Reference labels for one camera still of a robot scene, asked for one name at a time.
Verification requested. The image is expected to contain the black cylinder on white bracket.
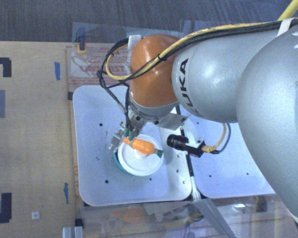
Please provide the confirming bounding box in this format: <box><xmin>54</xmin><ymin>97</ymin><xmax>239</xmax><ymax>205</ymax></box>
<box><xmin>166</xmin><ymin>118</ymin><xmax>206</xmax><ymax>158</ymax></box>

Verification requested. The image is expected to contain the orange carrot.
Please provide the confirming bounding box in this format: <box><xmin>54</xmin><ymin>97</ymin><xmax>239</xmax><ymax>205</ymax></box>
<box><xmin>123</xmin><ymin>136</ymin><xmax>164</xmax><ymax>158</ymax></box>

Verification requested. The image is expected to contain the white and teal bowl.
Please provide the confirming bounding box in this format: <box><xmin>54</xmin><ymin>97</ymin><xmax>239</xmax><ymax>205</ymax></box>
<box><xmin>113</xmin><ymin>133</ymin><xmax>164</xmax><ymax>177</ymax></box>

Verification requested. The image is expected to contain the thin black and white rod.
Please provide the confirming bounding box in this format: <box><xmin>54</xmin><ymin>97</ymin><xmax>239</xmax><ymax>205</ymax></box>
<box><xmin>175</xmin><ymin>105</ymin><xmax>202</xmax><ymax>201</ymax></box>

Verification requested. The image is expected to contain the white plastic tray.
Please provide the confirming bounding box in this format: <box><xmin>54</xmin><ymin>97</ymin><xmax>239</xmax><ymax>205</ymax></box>
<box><xmin>186</xmin><ymin>109</ymin><xmax>277</xmax><ymax>199</ymax></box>
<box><xmin>72</xmin><ymin>85</ymin><xmax>193</xmax><ymax>207</ymax></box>

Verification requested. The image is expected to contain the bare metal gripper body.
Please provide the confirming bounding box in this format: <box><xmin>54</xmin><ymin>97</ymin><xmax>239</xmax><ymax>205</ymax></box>
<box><xmin>119</xmin><ymin>105</ymin><xmax>189</xmax><ymax>136</ymax></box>

